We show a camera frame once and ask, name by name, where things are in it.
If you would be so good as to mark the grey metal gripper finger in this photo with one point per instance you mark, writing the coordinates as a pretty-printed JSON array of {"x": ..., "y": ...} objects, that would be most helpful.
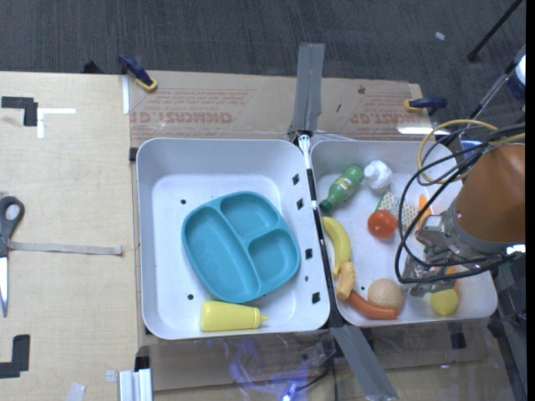
[
  {"x": 413, "y": 272},
  {"x": 423, "y": 290}
]

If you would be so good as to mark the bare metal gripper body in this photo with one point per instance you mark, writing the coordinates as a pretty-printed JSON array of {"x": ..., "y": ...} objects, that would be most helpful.
[{"x": 434, "y": 245}]

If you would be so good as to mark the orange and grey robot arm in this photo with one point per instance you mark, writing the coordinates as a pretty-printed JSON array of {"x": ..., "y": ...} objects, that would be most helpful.
[{"x": 493, "y": 190}]

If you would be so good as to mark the yellow lemon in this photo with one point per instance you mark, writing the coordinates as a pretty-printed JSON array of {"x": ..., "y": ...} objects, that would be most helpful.
[{"x": 444, "y": 303}]

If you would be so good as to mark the white plastic tray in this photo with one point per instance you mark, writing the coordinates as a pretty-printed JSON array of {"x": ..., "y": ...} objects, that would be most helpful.
[
  {"x": 376, "y": 261},
  {"x": 167, "y": 224}
]

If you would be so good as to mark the orange carrot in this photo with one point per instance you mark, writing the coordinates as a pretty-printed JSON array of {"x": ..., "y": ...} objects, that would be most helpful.
[{"x": 424, "y": 207}]

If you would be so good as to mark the orange sausage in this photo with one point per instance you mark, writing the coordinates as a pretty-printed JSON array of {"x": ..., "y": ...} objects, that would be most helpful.
[{"x": 370, "y": 307}]

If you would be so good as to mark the red tomato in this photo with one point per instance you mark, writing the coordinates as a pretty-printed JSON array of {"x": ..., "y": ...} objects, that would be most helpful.
[{"x": 382, "y": 224}]

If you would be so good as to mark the patterned packet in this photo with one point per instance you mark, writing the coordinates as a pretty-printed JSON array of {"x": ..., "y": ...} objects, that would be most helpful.
[{"x": 390, "y": 203}]

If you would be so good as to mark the pale yellow toy fries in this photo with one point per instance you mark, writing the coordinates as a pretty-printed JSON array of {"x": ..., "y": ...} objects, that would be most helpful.
[{"x": 346, "y": 280}]

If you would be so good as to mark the yellow banana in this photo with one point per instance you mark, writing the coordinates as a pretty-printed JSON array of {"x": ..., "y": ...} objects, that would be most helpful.
[{"x": 340, "y": 240}]

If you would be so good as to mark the white bottle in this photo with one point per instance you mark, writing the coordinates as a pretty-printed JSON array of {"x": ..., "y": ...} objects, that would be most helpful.
[{"x": 378, "y": 175}]

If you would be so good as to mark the green bottle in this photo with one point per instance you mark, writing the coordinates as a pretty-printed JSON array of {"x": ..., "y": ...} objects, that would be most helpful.
[{"x": 342, "y": 188}]

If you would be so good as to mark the blue divided plate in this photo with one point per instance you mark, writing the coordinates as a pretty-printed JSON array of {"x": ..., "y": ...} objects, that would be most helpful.
[{"x": 238, "y": 245}]

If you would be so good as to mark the yellow squeeze bottle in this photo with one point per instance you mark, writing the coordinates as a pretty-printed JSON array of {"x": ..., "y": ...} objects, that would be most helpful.
[{"x": 227, "y": 316}]

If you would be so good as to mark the brown cardboard board red print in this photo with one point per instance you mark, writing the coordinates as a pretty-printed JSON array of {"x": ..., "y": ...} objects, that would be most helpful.
[{"x": 251, "y": 115}]

